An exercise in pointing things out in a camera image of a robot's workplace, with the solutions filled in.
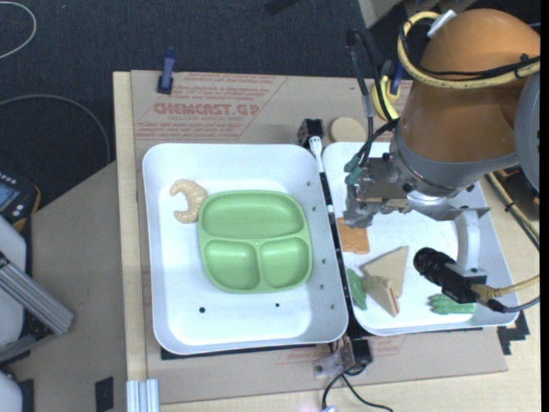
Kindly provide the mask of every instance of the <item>dark gray carpet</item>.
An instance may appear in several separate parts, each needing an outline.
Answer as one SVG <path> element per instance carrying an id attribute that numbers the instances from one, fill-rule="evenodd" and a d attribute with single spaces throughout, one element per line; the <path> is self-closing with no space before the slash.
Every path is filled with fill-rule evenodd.
<path id="1" fill-rule="evenodd" d="M 345 32 L 363 29 L 357 0 L 0 0 L 23 3 L 38 19 L 34 40 L 0 60 L 0 102 L 55 94 L 92 111 L 114 154 L 112 72 L 154 70 L 168 45 L 175 70 L 303 76 L 352 76 Z M 480 0 L 527 22 L 540 0 Z M 395 59 L 395 7 L 372 33 Z M 0 55 L 30 33 L 28 15 L 0 6 Z M 0 107 L 0 164 L 32 179 L 49 203 L 105 164 L 94 123 L 56 100 Z"/>

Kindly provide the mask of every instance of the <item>black clip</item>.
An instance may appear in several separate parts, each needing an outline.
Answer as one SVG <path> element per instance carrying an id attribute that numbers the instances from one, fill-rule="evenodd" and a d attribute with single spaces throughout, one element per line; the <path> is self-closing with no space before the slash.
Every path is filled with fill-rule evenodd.
<path id="1" fill-rule="evenodd" d="M 168 47 L 164 53 L 164 65 L 162 66 L 162 75 L 158 79 L 156 91 L 162 94 L 172 94 L 173 78 L 172 72 L 175 66 L 175 50 Z"/>

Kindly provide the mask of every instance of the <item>cable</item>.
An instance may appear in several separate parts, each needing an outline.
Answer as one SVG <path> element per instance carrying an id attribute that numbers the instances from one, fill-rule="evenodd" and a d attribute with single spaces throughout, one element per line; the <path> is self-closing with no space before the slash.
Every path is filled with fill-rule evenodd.
<path id="1" fill-rule="evenodd" d="M 518 209 L 513 202 L 513 199 L 510 197 L 510 195 L 507 193 L 507 191 L 503 188 L 503 186 L 498 182 L 498 178 L 494 173 L 488 173 L 486 176 L 486 180 L 488 180 L 488 183 L 493 188 L 493 190 L 498 195 L 498 198 L 502 201 L 502 203 L 505 205 L 505 208 L 510 212 L 510 214 L 515 218 L 515 220 L 519 223 L 521 229 L 524 231 L 524 233 L 530 238 L 532 243 L 535 245 L 536 249 L 540 249 L 540 234 L 535 229 L 532 222 L 524 215 L 524 213 Z"/>
<path id="2" fill-rule="evenodd" d="M 16 98 L 0 101 L 0 107 L 6 106 L 8 104 L 13 104 L 15 102 L 19 102 L 22 100 L 36 100 L 36 99 L 60 100 L 62 102 L 67 102 L 68 104 L 71 104 L 72 106 L 80 108 L 82 111 L 84 111 L 100 129 L 101 135 L 103 136 L 103 140 L 105 141 L 106 165 L 111 163 L 111 145 L 109 144 L 109 137 L 106 134 L 105 128 L 103 127 L 101 122 L 97 119 L 97 117 L 82 104 L 79 104 L 74 100 L 70 100 L 69 98 L 64 98 L 63 96 L 57 96 L 55 94 L 25 94 L 23 96 L 17 96 Z"/>
<path id="3" fill-rule="evenodd" d="M 362 363 L 358 365 L 357 367 L 352 367 L 345 371 L 345 375 L 348 375 L 350 377 L 356 377 L 357 375 L 360 375 L 366 370 L 366 364 Z"/>
<path id="4" fill-rule="evenodd" d="M 16 2 L 0 2 L 0 4 L 16 6 L 17 8 L 24 9 L 31 16 L 31 18 L 33 19 L 33 31 L 31 32 L 30 36 L 27 38 L 27 40 L 25 40 L 24 43 L 22 43 L 21 45 L 18 45 L 14 50 L 9 51 L 7 53 L 4 53 L 3 55 L 0 55 L 0 59 L 4 59 L 4 58 L 9 57 L 10 55 L 13 55 L 14 53 L 17 53 L 18 51 L 20 51 L 23 47 L 25 47 L 28 43 L 30 43 L 33 40 L 34 35 L 36 34 L 36 27 L 37 27 L 38 23 L 36 22 L 36 16 L 34 16 L 33 11 L 30 10 L 24 4 L 16 3 Z"/>
<path id="5" fill-rule="evenodd" d="M 516 79 L 525 78 L 540 71 L 540 56 L 535 58 L 526 58 L 519 63 L 505 65 L 496 69 L 482 70 L 479 72 L 434 72 L 414 65 L 409 58 L 406 45 L 406 39 L 410 29 L 416 24 L 425 21 L 435 21 L 439 16 L 440 14 L 436 12 L 418 12 L 417 14 L 412 15 L 401 26 L 401 34 L 399 35 L 397 41 L 396 50 L 402 66 L 406 69 L 408 74 L 413 77 L 413 79 L 438 88 L 472 89 L 502 85 Z M 465 80 L 456 81 L 444 80 L 434 76 L 450 74 L 471 77 Z"/>
<path id="6" fill-rule="evenodd" d="M 375 95 L 372 94 L 371 100 L 374 103 L 376 112 L 382 119 L 386 121 L 397 120 L 399 118 L 398 111 L 396 111 L 396 109 L 393 107 L 392 102 L 397 101 L 398 98 L 400 97 L 401 87 L 399 85 L 396 94 L 392 94 L 390 92 L 392 83 L 393 81 L 391 81 L 388 76 L 384 75 L 381 77 L 380 86 L 383 90 L 382 96 L 385 100 L 384 105 L 379 104 L 380 96 L 377 94 L 377 89 L 374 87 L 372 90 L 372 92 L 375 92 Z M 384 110 L 386 110 L 389 113 L 388 118 L 385 116 Z"/>
<path id="7" fill-rule="evenodd" d="M 540 297 L 533 298 L 526 304 L 522 304 L 521 306 L 505 306 L 502 304 L 499 300 L 490 299 L 487 301 L 487 305 L 489 308 L 491 308 L 494 312 L 521 312 L 523 310 L 526 310 L 527 308 L 530 308 L 531 306 L 534 306 L 540 302 Z"/>
<path id="8" fill-rule="evenodd" d="M 478 296 L 479 300 L 489 300 L 493 298 L 500 298 L 509 293 L 514 293 L 528 288 L 540 282 L 540 275 L 533 276 L 526 281 L 518 282 L 517 284 L 509 285 L 505 288 L 492 288 L 485 284 L 473 284 L 471 290 L 473 290 Z"/>
<path id="9" fill-rule="evenodd" d="M 332 388 L 332 386 L 334 385 L 334 383 L 339 380 L 339 379 L 343 379 L 343 381 L 345 382 L 345 384 L 347 385 L 347 387 L 351 390 L 351 392 L 354 394 L 355 397 L 358 398 L 358 400 L 365 404 L 366 406 L 370 406 L 372 408 L 378 408 L 378 409 L 383 409 L 383 410 L 387 410 L 388 412 L 394 412 L 393 409 L 389 408 L 388 406 L 383 406 L 382 404 L 375 404 L 375 403 L 370 403 L 368 401 L 366 401 L 363 397 L 360 396 L 360 394 L 353 388 L 353 386 L 349 383 L 349 380 L 347 380 L 347 377 L 345 377 L 345 371 L 340 373 L 339 375 L 336 375 L 329 383 L 328 385 L 326 386 L 326 388 L 324 389 L 324 393 L 323 393 L 323 403 L 322 403 L 322 407 L 323 409 L 326 409 L 328 407 L 328 403 L 327 403 L 327 400 L 328 400 L 328 393 L 329 393 L 329 390 Z"/>
<path id="10" fill-rule="evenodd" d="M 370 95 L 368 93 L 368 88 L 365 85 L 364 77 L 362 75 L 362 72 L 360 71 L 359 62 L 358 62 L 358 54 L 356 52 L 356 39 L 359 41 L 360 45 L 362 46 L 367 58 L 368 63 L 371 67 L 371 72 L 373 74 L 374 79 L 374 85 L 376 88 L 376 94 L 377 94 L 377 101 L 378 105 L 380 105 L 383 114 L 386 118 L 392 118 L 391 114 L 389 113 L 389 109 L 387 107 L 387 100 L 383 96 L 383 90 L 381 87 L 380 77 L 379 73 L 377 71 L 376 64 L 374 63 L 373 59 L 373 51 L 371 50 L 370 46 L 368 45 L 368 41 L 366 40 L 365 36 L 360 33 L 356 29 L 349 29 L 347 31 L 347 48 L 349 48 L 349 51 L 351 53 L 351 59 L 353 61 L 353 71 L 357 78 L 357 81 L 359 83 L 360 92 L 362 93 L 363 102 L 367 104 L 367 101 L 370 100 Z M 362 146 L 362 148 L 359 150 L 359 152 L 356 154 L 358 159 L 358 167 L 363 168 L 368 161 L 368 158 L 370 157 L 370 151 L 371 151 L 371 145 L 373 144 L 374 140 L 379 137 L 381 134 L 383 134 L 386 130 L 389 130 L 391 128 L 395 127 L 396 122 L 399 118 L 392 118 L 388 121 L 387 124 L 390 124 L 389 127 L 387 127 L 385 124 L 381 129 L 383 129 L 381 132 L 379 132 L 381 129 L 379 129 L 376 133 L 373 133 L 373 107 L 371 105 L 365 106 L 365 115 L 368 120 L 368 137 L 366 138 L 365 144 Z"/>

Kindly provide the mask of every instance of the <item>white tray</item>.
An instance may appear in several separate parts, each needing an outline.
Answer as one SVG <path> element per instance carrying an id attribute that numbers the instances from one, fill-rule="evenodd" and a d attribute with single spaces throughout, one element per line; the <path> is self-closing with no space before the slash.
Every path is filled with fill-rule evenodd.
<path id="1" fill-rule="evenodd" d="M 343 216 L 347 186 L 343 167 L 359 150 L 361 144 L 338 142 L 329 145 L 323 153 L 323 162 L 329 188 L 334 202 L 335 216 Z M 371 156 L 380 157 L 389 150 L 387 143 L 374 143 Z M 471 192 L 461 192 L 453 201 L 456 208 L 485 207 L 482 190 L 477 185 Z M 457 237 L 453 221 L 437 222 L 418 212 L 408 214 L 393 212 L 388 215 L 375 215 L 372 226 L 368 227 L 371 250 L 366 255 L 351 252 L 343 253 L 347 268 L 355 270 L 359 276 L 361 266 L 371 260 L 393 251 L 403 245 L 409 246 L 402 295 L 399 298 L 401 311 L 396 317 L 388 314 L 375 300 L 366 296 L 367 309 L 354 306 L 354 316 L 359 324 L 372 334 L 388 336 L 434 330 L 455 330 L 509 324 L 516 313 L 498 313 L 476 304 L 474 314 L 438 315 L 431 311 L 428 297 L 440 294 L 441 288 L 420 276 L 413 267 L 413 256 L 422 247 L 442 251 L 452 258 L 457 255 Z M 507 287 L 512 284 L 509 269 L 498 242 L 490 213 L 480 218 L 480 268 L 488 273 L 488 285 Z M 516 306 L 516 294 L 508 294 L 500 299 L 507 306 Z"/>
<path id="2" fill-rule="evenodd" d="M 312 155 L 296 145 L 162 143 L 143 160 L 154 334 L 174 354 L 201 354 L 333 342 L 348 315 L 329 219 Z M 206 276 L 197 224 L 169 189 L 190 179 L 208 194 L 265 190 L 290 194 L 311 233 L 313 266 L 305 284 L 271 294 L 231 294 Z"/>

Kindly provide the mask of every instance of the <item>green divided plate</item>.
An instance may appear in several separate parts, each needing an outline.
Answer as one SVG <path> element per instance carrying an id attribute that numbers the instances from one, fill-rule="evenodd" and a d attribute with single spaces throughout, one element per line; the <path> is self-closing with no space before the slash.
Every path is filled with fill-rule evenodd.
<path id="1" fill-rule="evenodd" d="M 289 290 L 311 274 L 305 214 L 293 197 L 281 192 L 209 196 L 198 215 L 198 239 L 209 279 L 228 292 Z"/>

